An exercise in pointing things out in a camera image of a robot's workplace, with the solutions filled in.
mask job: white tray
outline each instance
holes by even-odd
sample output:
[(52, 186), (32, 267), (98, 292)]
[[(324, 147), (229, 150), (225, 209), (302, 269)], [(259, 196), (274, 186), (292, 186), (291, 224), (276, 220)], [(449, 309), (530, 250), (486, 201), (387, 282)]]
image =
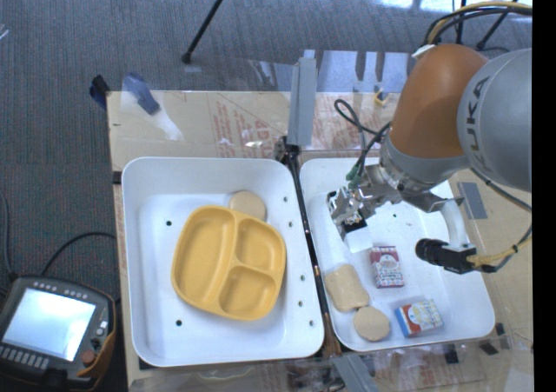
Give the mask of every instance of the white tray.
[[(287, 248), (281, 292), (270, 313), (236, 321), (197, 309), (174, 291), (170, 269), (189, 214), (227, 206), (241, 189), (266, 204), (267, 222)], [(122, 173), (131, 335), (157, 367), (286, 359), (312, 355), (324, 328), (294, 180), (270, 159), (141, 157)]]
[[(372, 278), (368, 250), (352, 253), (340, 238), (328, 212), (327, 193), (346, 184), (346, 174), (356, 159), (318, 158), (301, 166), (300, 182), (308, 221), (314, 240), (321, 273), (326, 276), (343, 263), (351, 263), (371, 297), (371, 305), (390, 319), (390, 335), (379, 342), (370, 342), (357, 334), (353, 325), (354, 311), (340, 312), (327, 295), (330, 317), (338, 339), (355, 351), (395, 349), (406, 346), (469, 340), (487, 335), (493, 329), (493, 305), (481, 273), (457, 275), (442, 267), (422, 261), (415, 254), (415, 244), (423, 237), (448, 240), (446, 222), (440, 212), (426, 214), (408, 203), (387, 203), (367, 220), (367, 227), (347, 235), (355, 248), (374, 245), (395, 245), (400, 257), (405, 286), (377, 289)], [(366, 164), (377, 163), (369, 158)], [(446, 198), (453, 197), (448, 182), (433, 190)], [(405, 337), (394, 316), (398, 307), (420, 299), (433, 298), (444, 326), (417, 336)]]

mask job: cookie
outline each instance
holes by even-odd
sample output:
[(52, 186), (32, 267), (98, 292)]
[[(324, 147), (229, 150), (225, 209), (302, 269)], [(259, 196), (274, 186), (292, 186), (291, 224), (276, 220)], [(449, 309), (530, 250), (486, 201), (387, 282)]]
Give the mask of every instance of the cookie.
[(364, 307), (370, 301), (354, 266), (349, 263), (326, 275), (324, 286), (340, 312)]
[(357, 333), (369, 341), (380, 341), (390, 333), (390, 320), (373, 306), (362, 307), (354, 316)]
[(246, 189), (237, 191), (230, 197), (228, 208), (254, 216), (262, 221), (267, 218), (267, 206), (264, 201), (255, 193)]

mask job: gray carpet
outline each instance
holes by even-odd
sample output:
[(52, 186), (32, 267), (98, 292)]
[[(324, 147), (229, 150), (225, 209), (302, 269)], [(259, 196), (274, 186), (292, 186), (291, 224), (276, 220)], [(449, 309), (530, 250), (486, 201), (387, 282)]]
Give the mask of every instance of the gray carpet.
[[(304, 50), (411, 53), (432, 21), (460, 7), (460, 0), (224, 0), (195, 49), (194, 71), (186, 71), (181, 56), (214, 1), (0, 0), (8, 30), (0, 39), (0, 189), (10, 207), (13, 271), (37, 273), (80, 233), (116, 232), (106, 112), (89, 96), (96, 75), (113, 90), (132, 70), (157, 90), (261, 90), (253, 61), (287, 69)], [(474, 47), (495, 20), (466, 22), (463, 43)], [(450, 30), (442, 41), (454, 39)], [(532, 40), (532, 19), (509, 16), (484, 53)], [(274, 88), (288, 90), (281, 81)], [(118, 297), (116, 258), (112, 239), (91, 236), (48, 274)], [(7, 275), (0, 265), (0, 286), (8, 287)], [(127, 389), (124, 363), (119, 340), (99, 391)], [(0, 378), (2, 392), (29, 390)]]

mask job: rectangular cookie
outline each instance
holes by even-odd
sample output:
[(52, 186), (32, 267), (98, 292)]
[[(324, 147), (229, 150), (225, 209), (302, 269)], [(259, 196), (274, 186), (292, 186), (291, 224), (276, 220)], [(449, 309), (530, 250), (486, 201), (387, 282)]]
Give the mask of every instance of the rectangular cookie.
[(340, 312), (365, 307), (370, 301), (355, 267), (349, 263), (326, 275), (324, 286)]

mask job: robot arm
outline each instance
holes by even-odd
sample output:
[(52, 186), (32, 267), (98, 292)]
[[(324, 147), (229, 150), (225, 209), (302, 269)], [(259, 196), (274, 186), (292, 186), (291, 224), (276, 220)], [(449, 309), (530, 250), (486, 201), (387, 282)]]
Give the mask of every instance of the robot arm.
[(531, 49), (490, 61), (459, 44), (426, 50), (401, 92), (379, 162), (334, 193), (331, 216), (342, 237), (353, 214), (367, 219), (386, 202), (404, 201), (447, 221), (450, 242), (419, 241), (421, 259), (457, 273), (473, 269), (466, 257), (475, 249), (454, 212), (463, 198), (442, 199), (431, 188), (471, 168), (531, 192), (531, 87)]

